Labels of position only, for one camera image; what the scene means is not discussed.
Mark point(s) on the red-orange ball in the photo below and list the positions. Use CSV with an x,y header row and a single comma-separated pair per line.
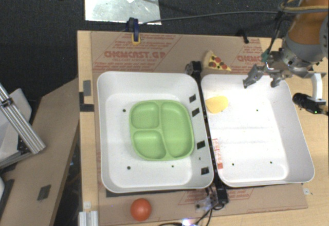
x,y
141,209

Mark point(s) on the black cylinder on white bracket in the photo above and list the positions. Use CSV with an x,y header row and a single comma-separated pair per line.
x,y
307,101

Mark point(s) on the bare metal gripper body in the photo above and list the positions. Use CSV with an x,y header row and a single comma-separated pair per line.
x,y
288,64

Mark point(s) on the toy pizza slice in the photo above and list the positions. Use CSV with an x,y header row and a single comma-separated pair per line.
x,y
216,61

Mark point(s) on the white plastic tray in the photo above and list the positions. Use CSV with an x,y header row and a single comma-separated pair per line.
x,y
115,142
257,142

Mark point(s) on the thin black rod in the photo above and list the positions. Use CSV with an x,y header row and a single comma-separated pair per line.
x,y
208,130

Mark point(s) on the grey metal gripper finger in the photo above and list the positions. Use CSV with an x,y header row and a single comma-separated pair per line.
x,y
254,74
277,79

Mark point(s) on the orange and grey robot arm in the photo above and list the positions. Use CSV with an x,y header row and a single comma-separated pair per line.
x,y
306,27

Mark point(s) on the green divided plate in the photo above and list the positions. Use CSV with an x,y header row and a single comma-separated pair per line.
x,y
164,130

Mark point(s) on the brown cardboard board red print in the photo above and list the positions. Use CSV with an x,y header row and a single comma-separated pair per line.
x,y
154,53

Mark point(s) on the yellow flat oval piece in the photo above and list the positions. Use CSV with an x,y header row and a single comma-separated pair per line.
x,y
217,104

